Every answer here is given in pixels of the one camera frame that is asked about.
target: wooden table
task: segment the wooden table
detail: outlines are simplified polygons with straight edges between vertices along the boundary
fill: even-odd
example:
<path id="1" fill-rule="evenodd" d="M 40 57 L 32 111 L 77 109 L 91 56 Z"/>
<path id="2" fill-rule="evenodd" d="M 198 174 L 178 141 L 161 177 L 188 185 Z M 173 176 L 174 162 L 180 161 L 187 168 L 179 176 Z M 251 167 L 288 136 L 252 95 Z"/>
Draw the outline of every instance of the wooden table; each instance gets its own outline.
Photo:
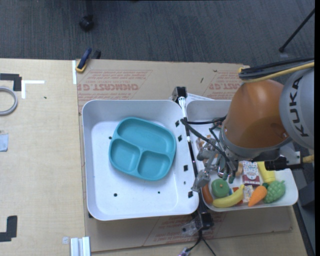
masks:
<path id="1" fill-rule="evenodd" d="M 0 73 L 19 74 L 25 98 L 0 116 L 8 150 L 0 152 L 0 233 L 17 216 L 17 236 L 0 242 L 4 256 L 69 255 L 68 238 L 86 236 L 77 85 L 71 60 L 1 59 Z M 289 231 L 208 240 L 217 256 L 307 255 L 291 206 Z M 96 252 L 95 255 L 178 255 L 194 242 Z M 210 255 L 203 242 L 192 255 Z"/>

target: yellow bottle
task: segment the yellow bottle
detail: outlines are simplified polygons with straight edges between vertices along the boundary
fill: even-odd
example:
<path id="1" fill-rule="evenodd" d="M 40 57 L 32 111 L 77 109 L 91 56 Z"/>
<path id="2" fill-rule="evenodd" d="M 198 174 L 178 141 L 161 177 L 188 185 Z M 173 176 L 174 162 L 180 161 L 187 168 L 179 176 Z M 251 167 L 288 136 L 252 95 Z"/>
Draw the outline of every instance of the yellow bottle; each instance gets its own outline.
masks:
<path id="1" fill-rule="evenodd" d="M 263 182 L 270 184 L 276 180 L 276 175 L 274 170 L 267 170 L 265 167 L 265 162 L 256 162 L 258 164 L 258 170 L 262 176 Z"/>

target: yellow cable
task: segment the yellow cable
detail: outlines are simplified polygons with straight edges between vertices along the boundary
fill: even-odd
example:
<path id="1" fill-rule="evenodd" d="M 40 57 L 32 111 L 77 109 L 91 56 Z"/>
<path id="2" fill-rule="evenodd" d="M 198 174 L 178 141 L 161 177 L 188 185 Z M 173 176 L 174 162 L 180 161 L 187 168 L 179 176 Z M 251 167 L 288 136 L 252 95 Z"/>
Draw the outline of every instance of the yellow cable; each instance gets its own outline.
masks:
<path id="1" fill-rule="evenodd" d="M 314 161 L 315 161 L 315 155 L 314 154 L 311 154 L 311 155 L 308 155 L 308 156 L 305 156 L 304 158 L 302 158 L 302 162 L 306 163 L 306 164 L 310 164 L 310 163 L 312 163 Z"/>
<path id="2" fill-rule="evenodd" d="M 259 78 L 255 78 L 255 79 L 242 79 L 241 78 L 241 80 L 243 82 L 245 82 L 245 83 L 260 82 L 260 81 L 263 81 L 263 80 L 276 78 L 276 77 L 283 76 L 283 75 L 286 75 L 286 74 L 289 74 L 289 73 L 292 73 L 292 72 L 296 72 L 296 71 L 299 71 L 299 70 L 309 69 L 309 68 L 312 68 L 314 66 L 315 66 L 315 62 L 313 61 L 313 62 L 310 62 L 310 63 L 307 63 L 307 64 L 303 64 L 303 65 L 300 65 L 300 66 L 296 66 L 296 67 L 292 67 L 292 68 L 289 68 L 289 69 L 285 69 L 285 70 L 282 70 L 280 72 L 269 74 L 269 75 L 266 75 L 266 76 L 263 76 L 263 77 L 259 77 Z"/>

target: black caster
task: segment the black caster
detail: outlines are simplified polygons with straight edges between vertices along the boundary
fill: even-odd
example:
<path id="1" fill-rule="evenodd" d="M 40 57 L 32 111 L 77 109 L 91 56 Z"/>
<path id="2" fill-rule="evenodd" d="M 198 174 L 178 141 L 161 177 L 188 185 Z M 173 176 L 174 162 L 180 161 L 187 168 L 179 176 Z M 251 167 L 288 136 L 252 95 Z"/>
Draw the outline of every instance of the black caster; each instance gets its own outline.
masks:
<path id="1" fill-rule="evenodd" d="M 91 30 L 94 24 L 93 15 L 84 16 L 79 22 L 80 27 L 86 32 Z"/>

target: green pepper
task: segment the green pepper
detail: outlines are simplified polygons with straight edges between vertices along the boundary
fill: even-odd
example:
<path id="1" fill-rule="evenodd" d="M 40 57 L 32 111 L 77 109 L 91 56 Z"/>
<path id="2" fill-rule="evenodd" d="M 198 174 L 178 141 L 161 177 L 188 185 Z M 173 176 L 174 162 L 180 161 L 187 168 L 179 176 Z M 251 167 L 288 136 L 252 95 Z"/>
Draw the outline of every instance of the green pepper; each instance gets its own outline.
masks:
<path id="1" fill-rule="evenodd" d="M 278 181 L 275 180 L 271 182 L 267 188 L 267 193 L 263 201 L 266 204 L 272 203 L 279 198 L 281 198 L 286 192 L 286 186 L 284 184 L 284 180 Z"/>

